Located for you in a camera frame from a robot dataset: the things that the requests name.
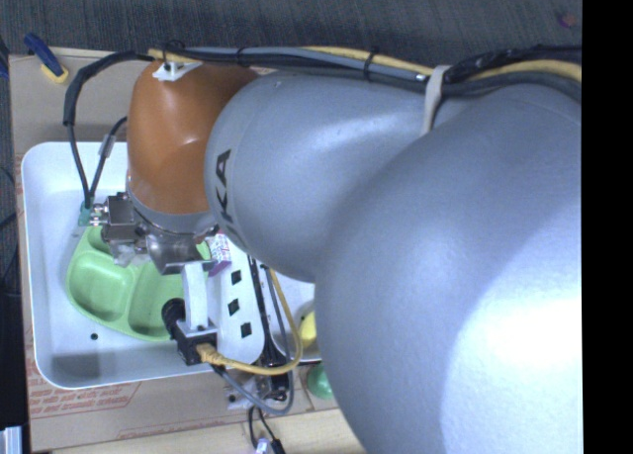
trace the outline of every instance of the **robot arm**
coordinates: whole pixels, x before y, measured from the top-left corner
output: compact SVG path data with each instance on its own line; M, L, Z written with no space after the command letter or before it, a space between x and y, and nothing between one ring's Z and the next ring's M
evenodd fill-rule
M582 450L580 67L568 50L469 59L444 74L426 134L432 71L326 54L172 84L149 68L129 132L143 230L192 248L219 227L314 282L323 363L368 451ZM562 72L543 86L546 67Z

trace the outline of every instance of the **carpeted floor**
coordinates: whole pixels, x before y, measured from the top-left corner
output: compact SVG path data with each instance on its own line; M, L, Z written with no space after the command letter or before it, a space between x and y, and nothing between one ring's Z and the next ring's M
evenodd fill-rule
M0 35L14 53L27 52L24 34L34 32L50 45L107 50L145 50L171 39L187 45L377 46L435 65L504 47L577 45L582 22L583 0L0 0ZM11 170L12 163L8 85L0 80L0 165ZM0 221L13 209L11 182L0 174ZM9 299L0 315L11 325L19 322L15 241L8 222L0 228L0 277ZM13 337L12 346L20 344L18 331L5 336ZM9 359L0 358L0 382L15 373L6 368ZM16 419L0 414L0 428L3 420Z

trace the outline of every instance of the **black hole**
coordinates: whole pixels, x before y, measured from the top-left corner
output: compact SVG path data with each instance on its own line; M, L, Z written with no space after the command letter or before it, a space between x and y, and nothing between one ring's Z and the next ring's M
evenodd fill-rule
M239 300L234 299L228 304L228 314L232 316L238 310L239 310Z
M241 337L245 338L246 336L248 336L249 334L252 334L253 330L250 327L250 322L247 323L243 323L241 325Z

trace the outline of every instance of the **white cable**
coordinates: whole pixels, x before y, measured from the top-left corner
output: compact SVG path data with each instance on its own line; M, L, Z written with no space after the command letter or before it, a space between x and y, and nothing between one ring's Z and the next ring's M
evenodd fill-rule
M422 120L422 131L420 137L429 133L433 129L433 121L435 120L435 112L442 100L442 80L444 72L450 68L450 65L438 65L433 69L433 73L426 83L424 92L424 119Z

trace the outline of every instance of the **green plate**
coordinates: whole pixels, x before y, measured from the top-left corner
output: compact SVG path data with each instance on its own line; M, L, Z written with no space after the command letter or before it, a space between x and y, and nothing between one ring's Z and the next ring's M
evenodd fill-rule
M203 243L198 250L210 258ZM160 275L151 262L126 268L114 263L100 227L89 227L79 240L66 273L66 293L82 314L129 336L164 341L162 306L182 298L180 275Z

